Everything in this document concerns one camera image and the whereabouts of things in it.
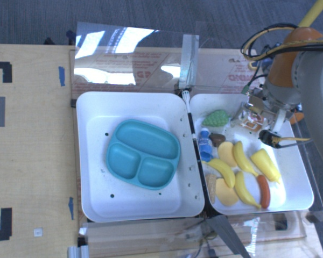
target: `carrot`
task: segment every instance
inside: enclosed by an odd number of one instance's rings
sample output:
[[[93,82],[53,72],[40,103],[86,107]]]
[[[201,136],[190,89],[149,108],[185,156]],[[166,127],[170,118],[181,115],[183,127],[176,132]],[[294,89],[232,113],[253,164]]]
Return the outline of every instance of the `carrot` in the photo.
[[[263,175],[257,176],[257,182],[261,190],[261,207],[266,209],[270,204],[270,189],[268,181]]]

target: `green vegetable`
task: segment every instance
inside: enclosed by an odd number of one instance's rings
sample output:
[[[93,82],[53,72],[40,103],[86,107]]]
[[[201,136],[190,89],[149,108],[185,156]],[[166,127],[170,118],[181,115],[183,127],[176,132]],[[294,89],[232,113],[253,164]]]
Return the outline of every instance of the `green vegetable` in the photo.
[[[219,127],[228,123],[229,116],[225,110],[216,110],[208,115],[202,122],[203,126]]]

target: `yellow round slice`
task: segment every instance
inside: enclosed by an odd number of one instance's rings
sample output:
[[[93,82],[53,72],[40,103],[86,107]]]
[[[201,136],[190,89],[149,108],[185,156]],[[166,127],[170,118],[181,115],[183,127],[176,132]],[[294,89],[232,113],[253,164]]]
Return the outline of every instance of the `yellow round slice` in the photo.
[[[230,141],[224,141],[217,148],[217,154],[219,159],[227,163],[231,167],[236,167],[237,162],[233,157],[233,143]]]
[[[232,206],[239,200],[236,191],[228,187],[223,178],[216,179],[215,194],[225,206]]]

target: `white tray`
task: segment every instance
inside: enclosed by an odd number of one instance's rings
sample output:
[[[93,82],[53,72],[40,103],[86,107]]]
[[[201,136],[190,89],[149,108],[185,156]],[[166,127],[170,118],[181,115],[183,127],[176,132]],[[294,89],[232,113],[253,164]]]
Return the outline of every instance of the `white tray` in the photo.
[[[247,101],[248,97],[241,94],[195,95],[190,101],[190,107],[196,134],[199,135],[202,121],[211,112],[223,109],[231,116],[234,116],[236,111],[239,109],[241,102]],[[272,148],[263,144],[258,139],[258,132],[252,132],[237,125],[234,127],[226,125],[225,127],[211,128],[210,131],[225,135],[226,140],[231,141],[232,143],[241,140],[243,143],[244,153],[248,158],[260,148],[265,148],[282,176],[280,184],[269,182],[271,202],[268,209],[257,209],[254,206],[242,203],[240,200],[233,206],[224,206],[220,203],[218,198],[215,197],[215,203],[212,204],[212,206],[217,210],[217,212],[226,215],[234,215],[305,210],[313,204],[313,192],[297,146],[281,149]],[[283,137],[294,136],[291,125],[288,121],[283,124],[279,134]],[[213,156],[218,157],[216,148],[213,148]],[[239,168],[235,167],[233,170],[234,172],[237,172]],[[206,164],[203,165],[203,172],[205,175],[212,173],[217,175],[217,177],[221,177],[218,171]],[[244,177],[247,189],[253,195],[255,200],[259,202],[260,193],[256,178],[252,174],[247,173],[244,173]]]
[[[82,209],[103,223],[121,220],[193,217],[205,205],[185,103],[174,94],[86,92],[76,103]],[[161,190],[114,177],[106,150],[116,126],[137,119],[173,133],[181,154],[176,173]]]

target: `gray floor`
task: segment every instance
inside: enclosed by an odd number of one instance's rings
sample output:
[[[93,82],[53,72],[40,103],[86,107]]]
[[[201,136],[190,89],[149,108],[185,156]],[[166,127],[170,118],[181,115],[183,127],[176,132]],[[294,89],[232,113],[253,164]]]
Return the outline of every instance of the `gray floor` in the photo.
[[[266,26],[298,24],[316,0],[0,0],[0,44],[43,44],[50,37],[68,45],[66,32],[77,22],[153,28],[194,33],[216,39],[218,48],[240,48],[247,38]],[[312,24],[323,33],[323,12]],[[270,34],[256,43],[281,42]],[[300,124],[300,134],[306,134]],[[318,185],[313,211],[323,210],[323,162],[314,146],[302,148]],[[315,220],[323,245],[323,213]]]

